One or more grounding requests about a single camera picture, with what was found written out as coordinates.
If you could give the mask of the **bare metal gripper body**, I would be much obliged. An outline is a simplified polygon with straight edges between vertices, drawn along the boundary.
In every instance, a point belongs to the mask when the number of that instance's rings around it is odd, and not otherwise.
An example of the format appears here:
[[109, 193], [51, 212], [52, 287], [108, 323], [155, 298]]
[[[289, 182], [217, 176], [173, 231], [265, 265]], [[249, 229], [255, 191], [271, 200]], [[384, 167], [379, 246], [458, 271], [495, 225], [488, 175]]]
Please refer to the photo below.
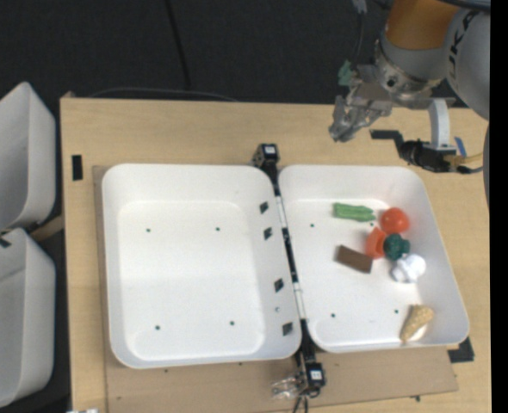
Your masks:
[[346, 113], [352, 117], [385, 117], [395, 106], [421, 109], [437, 79], [414, 77], [385, 56], [353, 71], [346, 96]]

